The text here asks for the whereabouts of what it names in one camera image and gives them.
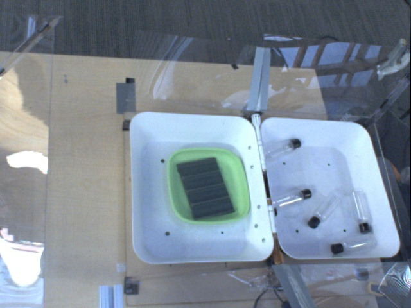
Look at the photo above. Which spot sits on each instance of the thin black and white rod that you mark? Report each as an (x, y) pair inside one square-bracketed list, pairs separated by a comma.
[(260, 146)]

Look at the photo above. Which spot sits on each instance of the clear bottle with black cap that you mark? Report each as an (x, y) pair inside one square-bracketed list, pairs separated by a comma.
[(356, 245), (290, 199), (361, 204), (324, 211), (280, 148)]

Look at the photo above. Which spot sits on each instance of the green square bowl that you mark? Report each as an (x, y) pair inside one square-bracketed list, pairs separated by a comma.
[(240, 178)]

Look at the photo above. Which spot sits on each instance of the white plastic tray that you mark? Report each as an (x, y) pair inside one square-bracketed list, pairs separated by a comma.
[(151, 204), (330, 175)]

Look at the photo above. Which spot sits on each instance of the dark grey ribbed block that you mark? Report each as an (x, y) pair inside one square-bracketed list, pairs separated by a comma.
[(205, 188)]

